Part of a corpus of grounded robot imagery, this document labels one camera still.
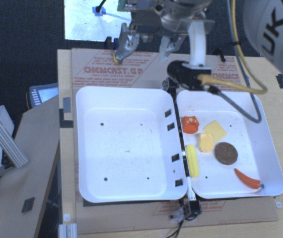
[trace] yellow corn toy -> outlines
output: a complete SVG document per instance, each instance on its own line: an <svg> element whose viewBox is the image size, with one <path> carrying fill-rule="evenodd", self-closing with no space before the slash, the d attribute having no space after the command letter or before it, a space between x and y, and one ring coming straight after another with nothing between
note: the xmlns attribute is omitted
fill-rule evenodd
<svg viewBox="0 0 283 238"><path fill-rule="evenodd" d="M194 145L186 146L186 155L188 159L189 172L191 177L199 176L199 163L197 151Z"/></svg>

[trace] yellow cable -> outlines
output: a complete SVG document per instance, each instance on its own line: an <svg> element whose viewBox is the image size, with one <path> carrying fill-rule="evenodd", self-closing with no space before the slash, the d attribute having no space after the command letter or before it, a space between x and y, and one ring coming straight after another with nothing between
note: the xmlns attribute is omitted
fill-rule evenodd
<svg viewBox="0 0 283 238"><path fill-rule="evenodd" d="M238 34L237 34L237 28L236 28L236 16L235 16L235 0L231 0L231 19L232 19L232 28L234 33L234 41L239 42ZM216 77L201 74L198 75L198 80L202 82L202 85L213 85L213 84L220 84L220 85L226 85L232 88L235 88L240 91L253 93L253 94L265 94L267 93L267 87L252 73L249 65L247 64L244 54L242 52L241 46L236 45L237 52L239 54L239 57L246 68L247 72L250 74L250 76L253 78L253 80L262 88L262 89L252 89L243 85L239 85L230 81L225 81L222 79L218 79Z"/></svg>

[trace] wooden table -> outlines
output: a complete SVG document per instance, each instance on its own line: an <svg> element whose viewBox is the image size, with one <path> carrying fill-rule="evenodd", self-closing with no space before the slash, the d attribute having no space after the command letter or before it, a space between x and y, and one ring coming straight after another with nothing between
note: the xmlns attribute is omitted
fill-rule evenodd
<svg viewBox="0 0 283 238"><path fill-rule="evenodd" d="M273 142L283 170L283 88L280 88L276 76L279 72L264 58L247 58L255 74L268 87L266 95L259 98L262 101L266 119L272 134ZM58 51L60 109L63 108L65 96L72 96L71 51ZM65 120L72 120L72 111L64 113ZM61 129L61 169L62 169L62 211L64 224L76 222L76 207L74 195L74 151L73 130ZM210 237L210 238L243 238L243 237L283 237L283 194L275 199L282 207L277 208L279 221L251 223L239 225L219 225L194 228L182 228L179 237ZM133 232L116 232L103 234L79 235L80 238L160 238L170 234L172 230L145 230Z"/></svg>

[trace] dark floor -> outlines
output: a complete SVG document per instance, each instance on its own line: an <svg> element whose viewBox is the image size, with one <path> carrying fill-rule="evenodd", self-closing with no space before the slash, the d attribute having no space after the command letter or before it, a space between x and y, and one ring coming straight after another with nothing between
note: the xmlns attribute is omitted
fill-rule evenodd
<svg viewBox="0 0 283 238"><path fill-rule="evenodd" d="M243 2L237 0L242 49L247 56L258 56L244 35ZM215 20L208 35L207 53L221 48L225 55L233 55L225 0L214 0L207 17ZM0 105L6 106L13 120L27 110L25 96L30 86L57 82L57 49L73 47L101 49L103 43L64 39L64 0L0 0ZM155 38L138 50L156 52L158 47L159 39ZM189 52L188 40L180 52ZM50 199L58 202L57 179L54 181ZM58 211L54 205L48 204L41 238L56 237Z"/></svg>

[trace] white tray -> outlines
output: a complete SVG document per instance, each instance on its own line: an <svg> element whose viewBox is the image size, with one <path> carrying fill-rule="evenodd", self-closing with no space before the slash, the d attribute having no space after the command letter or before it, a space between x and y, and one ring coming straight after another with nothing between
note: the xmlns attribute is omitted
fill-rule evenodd
<svg viewBox="0 0 283 238"><path fill-rule="evenodd" d="M226 95L256 117L248 93L227 92ZM259 124L243 117L219 96L190 91L182 91L177 96L180 117L196 116L200 124L196 134L184 133L185 144L193 144L197 150L200 174L192 178L192 188L200 197L276 196L283 193L282 170L262 104L256 99L263 119ZM238 152L238 159L232 165L221 164L215 158L214 151L204 153L198 147L199 133L204 133L203 128L213 120L217 120L227 132L220 142L232 144ZM247 187L236 176L234 168L249 177L260 179L265 188L255 190Z"/></svg>
<svg viewBox="0 0 283 238"><path fill-rule="evenodd" d="M179 133L168 93L88 86L76 95L76 113L84 199L174 200L185 195Z"/></svg>

